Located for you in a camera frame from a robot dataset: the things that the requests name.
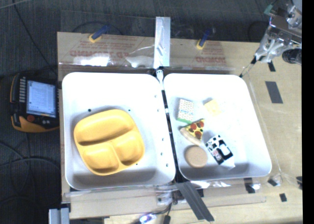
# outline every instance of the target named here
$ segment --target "handheld device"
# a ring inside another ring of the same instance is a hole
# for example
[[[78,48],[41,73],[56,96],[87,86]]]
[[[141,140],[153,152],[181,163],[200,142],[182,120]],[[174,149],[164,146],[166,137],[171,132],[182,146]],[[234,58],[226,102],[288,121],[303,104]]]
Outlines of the handheld device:
[[[10,91],[11,121],[22,132],[39,133],[59,128],[56,80],[17,74]]]

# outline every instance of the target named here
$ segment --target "screen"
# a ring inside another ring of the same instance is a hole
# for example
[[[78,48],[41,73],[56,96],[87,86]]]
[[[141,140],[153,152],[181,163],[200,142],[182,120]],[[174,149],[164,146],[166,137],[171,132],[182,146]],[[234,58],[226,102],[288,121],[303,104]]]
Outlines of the screen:
[[[56,117],[55,86],[29,80],[27,82],[26,112]]]

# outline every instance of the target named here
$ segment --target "blue and yellow clamp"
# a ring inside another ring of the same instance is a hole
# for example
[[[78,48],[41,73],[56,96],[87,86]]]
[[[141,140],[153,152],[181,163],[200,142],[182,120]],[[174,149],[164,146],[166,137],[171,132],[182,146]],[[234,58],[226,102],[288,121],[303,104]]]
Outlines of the blue and yellow clamp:
[[[206,44],[206,40],[207,40],[207,37],[210,35],[210,32],[212,32],[212,34],[215,33],[215,29],[214,28],[211,28],[211,29],[207,29],[202,37],[202,39],[199,39],[197,44],[196,44],[196,47],[197,49],[201,50],[204,48],[205,44]]]
[[[106,33],[109,30],[110,25],[104,25],[101,29],[97,32],[91,34],[88,38],[91,43],[95,43],[100,40],[102,34]]]

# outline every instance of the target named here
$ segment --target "white tray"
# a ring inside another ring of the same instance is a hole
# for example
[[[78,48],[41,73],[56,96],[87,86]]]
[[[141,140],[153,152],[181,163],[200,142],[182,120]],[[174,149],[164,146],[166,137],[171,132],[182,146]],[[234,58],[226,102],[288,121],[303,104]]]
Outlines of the white tray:
[[[233,75],[168,74],[164,88],[170,122],[181,174],[191,181],[245,177],[262,177],[271,171],[271,159],[262,135],[254,106],[243,79]],[[220,134],[234,154],[235,168],[228,170],[217,164],[206,150],[208,161],[204,168],[192,168],[184,158],[192,144],[179,132],[186,125],[177,121],[179,99],[195,102],[195,121],[204,118],[205,128],[201,147]],[[203,106],[205,101],[216,99],[222,111],[211,116]]]
[[[147,74],[71,73],[62,82],[65,178],[77,190],[137,185],[164,185],[173,180],[175,164],[159,82]],[[127,111],[137,124],[145,155],[124,171],[93,174],[73,138],[83,118],[109,109]]]

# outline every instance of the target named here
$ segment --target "toy pizza slice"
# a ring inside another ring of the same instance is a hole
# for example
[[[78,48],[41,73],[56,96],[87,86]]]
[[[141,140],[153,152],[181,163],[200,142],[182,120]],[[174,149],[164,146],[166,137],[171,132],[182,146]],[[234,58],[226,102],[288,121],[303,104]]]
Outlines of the toy pizza slice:
[[[180,129],[181,134],[195,145],[200,145],[204,129],[204,119],[200,119]]]

